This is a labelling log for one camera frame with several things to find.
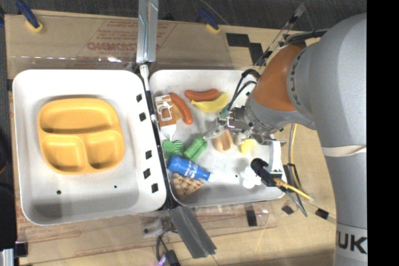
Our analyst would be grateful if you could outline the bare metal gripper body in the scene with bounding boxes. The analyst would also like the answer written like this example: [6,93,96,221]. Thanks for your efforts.
[224,105,286,146]

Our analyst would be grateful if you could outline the tan hot dog bun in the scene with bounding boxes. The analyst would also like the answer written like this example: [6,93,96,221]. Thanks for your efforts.
[211,129,234,153]

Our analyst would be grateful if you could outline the yellow banana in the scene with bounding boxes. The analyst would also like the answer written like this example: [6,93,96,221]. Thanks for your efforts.
[190,92,230,113]

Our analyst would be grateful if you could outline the green pea pods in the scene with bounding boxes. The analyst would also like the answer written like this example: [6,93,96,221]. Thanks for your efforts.
[183,135,208,163]

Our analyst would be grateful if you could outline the yellow block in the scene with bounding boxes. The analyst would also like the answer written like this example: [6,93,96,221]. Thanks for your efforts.
[239,138,257,155]

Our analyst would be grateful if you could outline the orange sausage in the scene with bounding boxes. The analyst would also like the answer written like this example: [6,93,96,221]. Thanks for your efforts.
[170,92,195,126]
[184,88,220,102]

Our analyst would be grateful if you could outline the white plastic tray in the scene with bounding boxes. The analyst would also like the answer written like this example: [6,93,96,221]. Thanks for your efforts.
[12,69,168,226]
[148,69,287,208]

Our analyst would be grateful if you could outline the green broccoli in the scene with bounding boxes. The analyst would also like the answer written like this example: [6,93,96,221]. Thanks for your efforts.
[162,140,185,160]

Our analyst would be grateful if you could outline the blue bottle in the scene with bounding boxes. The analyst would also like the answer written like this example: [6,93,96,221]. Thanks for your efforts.
[166,154,215,183]

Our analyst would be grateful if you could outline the brown and white carton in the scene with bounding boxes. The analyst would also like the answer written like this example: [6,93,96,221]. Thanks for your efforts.
[154,93,178,141]

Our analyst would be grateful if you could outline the white lumpy toy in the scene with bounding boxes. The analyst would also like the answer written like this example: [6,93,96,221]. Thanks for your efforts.
[240,166,263,189]

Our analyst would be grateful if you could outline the tan waffle slice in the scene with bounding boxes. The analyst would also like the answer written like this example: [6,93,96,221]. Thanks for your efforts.
[171,172,205,201]

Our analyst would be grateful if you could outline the orange divided plate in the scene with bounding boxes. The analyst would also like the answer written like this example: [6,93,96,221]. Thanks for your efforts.
[37,98,126,176]

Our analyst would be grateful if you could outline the brown cardboard board red print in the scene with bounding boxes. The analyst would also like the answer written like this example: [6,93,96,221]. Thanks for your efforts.
[4,9,338,266]

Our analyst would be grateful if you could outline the black cylinder on white bracket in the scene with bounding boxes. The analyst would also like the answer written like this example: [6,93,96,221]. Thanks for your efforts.
[250,140,286,188]

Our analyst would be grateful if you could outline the black block with thin wires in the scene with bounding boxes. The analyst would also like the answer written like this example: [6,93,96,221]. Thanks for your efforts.
[164,250,181,266]

